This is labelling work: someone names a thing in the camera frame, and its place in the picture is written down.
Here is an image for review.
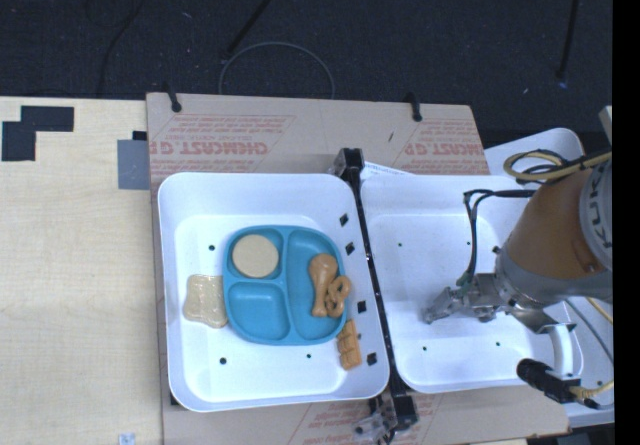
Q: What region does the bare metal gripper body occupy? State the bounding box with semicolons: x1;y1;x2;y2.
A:
451;272;532;324

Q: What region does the white plastic tray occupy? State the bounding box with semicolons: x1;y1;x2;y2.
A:
157;171;391;413
359;172;584;395

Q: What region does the thin black rod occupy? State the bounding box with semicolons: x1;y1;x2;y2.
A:
348;166;409;407

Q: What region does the orange toy waffle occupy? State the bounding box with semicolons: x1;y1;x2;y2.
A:
335;318;363;372

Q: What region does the brown toy pretzel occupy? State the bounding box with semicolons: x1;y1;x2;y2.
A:
324;275;353;319

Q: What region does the tan toy chicken drumstick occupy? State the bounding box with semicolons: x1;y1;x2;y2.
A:
307;252;340;319

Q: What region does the blue divided plate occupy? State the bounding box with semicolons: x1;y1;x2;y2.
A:
222;224;349;347

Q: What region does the round tan biscuit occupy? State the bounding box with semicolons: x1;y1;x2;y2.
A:
231;234;280;279

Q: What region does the brown cardboard board red print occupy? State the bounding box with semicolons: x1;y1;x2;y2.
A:
145;92;571;445

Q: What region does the pale toy bread slice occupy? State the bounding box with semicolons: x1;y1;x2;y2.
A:
181;273;230;330

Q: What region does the black cylinder on white bracket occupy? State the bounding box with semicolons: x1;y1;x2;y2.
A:
516;322;584;404

